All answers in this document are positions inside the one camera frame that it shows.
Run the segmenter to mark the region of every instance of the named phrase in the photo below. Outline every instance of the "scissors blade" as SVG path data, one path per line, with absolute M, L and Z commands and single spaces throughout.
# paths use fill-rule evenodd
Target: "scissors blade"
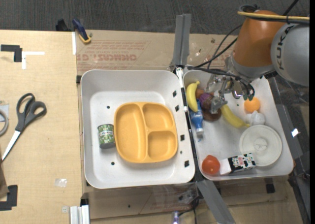
M 18 140 L 19 136 L 20 136 L 21 132 L 19 131 L 14 131 L 14 134 L 8 144 L 8 147 L 5 149 L 5 152 L 2 156 L 2 161 L 5 159 L 5 157 L 9 154 L 10 150 L 12 149 L 13 145 L 15 144 L 16 140 Z

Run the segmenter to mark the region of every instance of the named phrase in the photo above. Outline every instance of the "yellow divided tray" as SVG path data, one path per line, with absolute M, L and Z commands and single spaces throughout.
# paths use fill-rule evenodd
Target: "yellow divided tray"
M 129 102 L 119 106 L 114 132 L 117 151 L 129 162 L 165 161 L 177 152 L 173 114 L 160 103 Z

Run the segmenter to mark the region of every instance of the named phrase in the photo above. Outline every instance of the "yellow banana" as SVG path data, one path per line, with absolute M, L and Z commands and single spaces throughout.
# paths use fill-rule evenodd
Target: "yellow banana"
M 237 117 L 233 114 L 231 109 L 227 104 L 223 105 L 221 108 L 221 112 L 223 114 L 223 117 L 234 127 L 240 128 L 240 127 L 249 127 L 250 125 L 245 123 L 241 118 Z
M 198 85 L 200 84 L 199 81 L 196 81 L 196 83 L 191 83 L 188 85 L 186 90 L 186 98 L 187 98 L 187 104 L 188 107 L 193 111 L 198 111 L 198 105 L 197 105 L 197 99 L 196 99 L 196 89 Z

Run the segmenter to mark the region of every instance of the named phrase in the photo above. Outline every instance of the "tin can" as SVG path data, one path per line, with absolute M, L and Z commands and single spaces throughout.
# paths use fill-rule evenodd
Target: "tin can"
M 108 149 L 115 146 L 114 125 L 103 124 L 97 127 L 99 146 Z

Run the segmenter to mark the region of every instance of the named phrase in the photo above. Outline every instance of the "scissors handle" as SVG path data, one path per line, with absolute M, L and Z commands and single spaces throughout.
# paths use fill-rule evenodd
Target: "scissors handle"
M 28 96 L 30 96 L 31 98 L 26 103 L 24 111 L 21 113 L 19 111 L 21 103 Z M 39 113 L 35 114 L 35 111 L 38 108 L 42 108 L 42 110 Z M 15 130 L 19 132 L 22 132 L 36 118 L 44 116 L 47 113 L 46 105 L 41 101 L 35 101 L 35 96 L 32 93 L 27 93 L 19 99 L 16 110 L 18 115 L 18 124 Z

